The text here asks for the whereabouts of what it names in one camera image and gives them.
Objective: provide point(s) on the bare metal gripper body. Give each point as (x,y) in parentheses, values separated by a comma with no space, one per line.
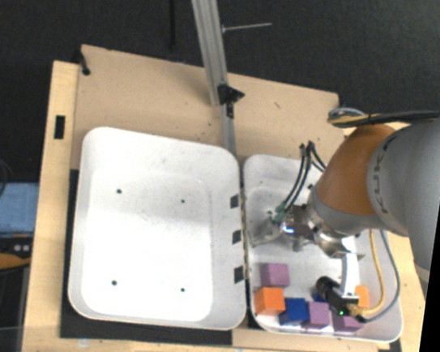
(319,237)

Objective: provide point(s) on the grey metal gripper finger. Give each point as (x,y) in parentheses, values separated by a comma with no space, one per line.
(264,233)
(301,242)

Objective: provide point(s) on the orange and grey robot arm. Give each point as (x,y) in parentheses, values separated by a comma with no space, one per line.
(400,177)

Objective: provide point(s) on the white plastic tray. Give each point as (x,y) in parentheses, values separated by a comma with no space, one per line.
(152,243)
(313,267)

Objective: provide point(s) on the purple cube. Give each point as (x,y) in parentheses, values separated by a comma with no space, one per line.
(345,324)
(319,315)
(274,274)

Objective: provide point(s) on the blue cube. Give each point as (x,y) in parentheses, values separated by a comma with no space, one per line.
(318,297)
(296,310)

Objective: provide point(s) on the orange cube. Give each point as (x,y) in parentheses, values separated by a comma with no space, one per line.
(269,300)
(363,296)

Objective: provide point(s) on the brown cardboard board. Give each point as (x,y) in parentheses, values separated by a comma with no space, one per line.
(153,99)

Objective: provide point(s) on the black cylinder on white bracket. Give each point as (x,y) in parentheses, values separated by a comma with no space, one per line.
(335,297)

